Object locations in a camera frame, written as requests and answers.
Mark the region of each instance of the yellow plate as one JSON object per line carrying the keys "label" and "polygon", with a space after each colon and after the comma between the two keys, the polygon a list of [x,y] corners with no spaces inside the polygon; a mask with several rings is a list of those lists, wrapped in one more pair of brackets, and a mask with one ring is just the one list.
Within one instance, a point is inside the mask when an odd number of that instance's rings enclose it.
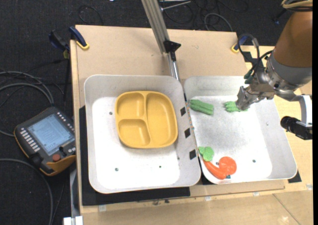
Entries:
{"label": "yellow plate", "polygon": [[119,139],[131,148],[163,148],[178,137],[173,104],[160,92],[133,91],[119,95],[115,117]]}

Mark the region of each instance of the metal bar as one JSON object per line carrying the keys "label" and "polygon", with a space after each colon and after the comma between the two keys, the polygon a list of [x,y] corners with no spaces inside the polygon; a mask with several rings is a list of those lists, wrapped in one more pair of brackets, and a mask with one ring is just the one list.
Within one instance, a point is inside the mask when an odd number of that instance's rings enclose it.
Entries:
{"label": "metal bar", "polygon": [[[158,0],[141,0],[146,11],[149,23],[154,32],[156,41],[158,43],[159,49],[162,54],[167,54],[167,51],[163,45],[163,42],[166,40],[170,40],[167,28],[164,23],[164,19],[162,16],[162,12],[160,6],[158,4]],[[179,71],[176,61],[171,59],[171,54],[167,54],[168,64],[170,68],[171,75],[179,79]]]}

